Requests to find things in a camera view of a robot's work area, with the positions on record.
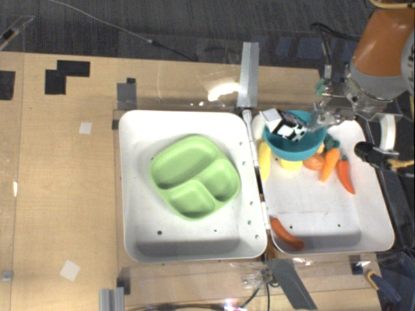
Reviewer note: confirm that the yellow round toy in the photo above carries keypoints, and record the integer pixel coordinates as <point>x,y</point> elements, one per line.
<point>291,165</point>

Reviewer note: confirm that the yellow banana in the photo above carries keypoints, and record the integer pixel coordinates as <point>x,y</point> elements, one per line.
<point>264,160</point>

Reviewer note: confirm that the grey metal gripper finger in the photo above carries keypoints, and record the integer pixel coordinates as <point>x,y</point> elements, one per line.
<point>328,120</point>
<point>314,122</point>

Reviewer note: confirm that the black cylinder on white bracket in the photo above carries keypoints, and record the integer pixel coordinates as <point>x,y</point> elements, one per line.
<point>373,155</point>

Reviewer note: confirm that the white plastic tray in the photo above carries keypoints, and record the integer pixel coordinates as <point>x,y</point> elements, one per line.
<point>142,206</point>
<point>324,206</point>

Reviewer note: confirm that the orange carrot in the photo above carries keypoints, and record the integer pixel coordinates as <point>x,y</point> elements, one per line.
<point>345,177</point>
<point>329,164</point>

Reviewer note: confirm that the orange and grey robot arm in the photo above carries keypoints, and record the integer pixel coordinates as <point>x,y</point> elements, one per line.
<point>379,41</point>

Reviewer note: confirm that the orange round toy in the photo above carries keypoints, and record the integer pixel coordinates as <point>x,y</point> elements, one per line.
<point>314,163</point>

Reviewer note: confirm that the black and white carton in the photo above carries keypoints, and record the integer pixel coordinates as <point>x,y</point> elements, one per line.
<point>288,130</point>

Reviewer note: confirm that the green toy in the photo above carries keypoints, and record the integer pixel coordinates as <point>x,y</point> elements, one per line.
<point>332,142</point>

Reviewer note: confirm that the green divided plate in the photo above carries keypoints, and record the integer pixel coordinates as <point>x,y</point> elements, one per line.
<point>181,167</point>

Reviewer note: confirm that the blue bowl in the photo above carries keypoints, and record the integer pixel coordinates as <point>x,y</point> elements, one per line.
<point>291,149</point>

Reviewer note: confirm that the red sausage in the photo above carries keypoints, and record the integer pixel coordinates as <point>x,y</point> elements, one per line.
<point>287,235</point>

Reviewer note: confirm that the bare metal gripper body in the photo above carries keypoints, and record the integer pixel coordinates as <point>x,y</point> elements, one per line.
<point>343,105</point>

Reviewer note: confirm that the thin black and white rod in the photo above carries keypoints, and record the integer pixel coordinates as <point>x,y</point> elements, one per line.
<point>253,154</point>

